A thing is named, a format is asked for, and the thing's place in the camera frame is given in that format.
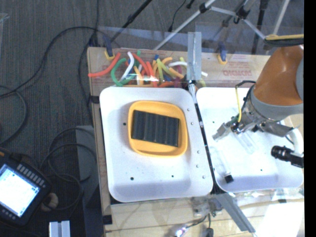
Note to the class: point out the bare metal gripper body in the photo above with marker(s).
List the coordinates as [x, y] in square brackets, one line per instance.
[267, 126]

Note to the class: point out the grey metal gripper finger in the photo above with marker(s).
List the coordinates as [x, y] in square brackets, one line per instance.
[222, 131]
[248, 129]

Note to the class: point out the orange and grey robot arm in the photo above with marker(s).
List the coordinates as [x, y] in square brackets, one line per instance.
[279, 78]

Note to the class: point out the clear plastic bottle black cap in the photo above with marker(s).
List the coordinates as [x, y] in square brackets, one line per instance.
[219, 160]

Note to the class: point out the white plastic tray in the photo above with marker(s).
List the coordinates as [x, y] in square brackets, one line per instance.
[256, 167]
[153, 176]

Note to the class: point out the black ribbed rectangular block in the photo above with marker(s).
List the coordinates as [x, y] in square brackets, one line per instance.
[155, 128]

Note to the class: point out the yellow plate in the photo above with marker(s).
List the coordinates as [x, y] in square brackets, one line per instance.
[158, 150]

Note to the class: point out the yellow foam tube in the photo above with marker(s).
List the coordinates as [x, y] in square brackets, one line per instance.
[172, 72]

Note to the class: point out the white foam tube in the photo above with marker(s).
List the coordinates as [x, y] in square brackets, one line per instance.
[178, 63]
[131, 60]

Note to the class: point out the green foam tube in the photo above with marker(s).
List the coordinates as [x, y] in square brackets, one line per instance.
[113, 76]

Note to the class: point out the silver tripod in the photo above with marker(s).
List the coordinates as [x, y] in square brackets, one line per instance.
[217, 9]

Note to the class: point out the long red foam tube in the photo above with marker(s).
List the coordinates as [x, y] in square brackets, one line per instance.
[105, 71]

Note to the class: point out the black stand pole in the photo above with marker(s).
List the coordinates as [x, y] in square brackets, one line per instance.
[140, 9]

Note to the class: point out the black cylinder on white bracket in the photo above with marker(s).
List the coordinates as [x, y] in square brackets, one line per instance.
[284, 153]

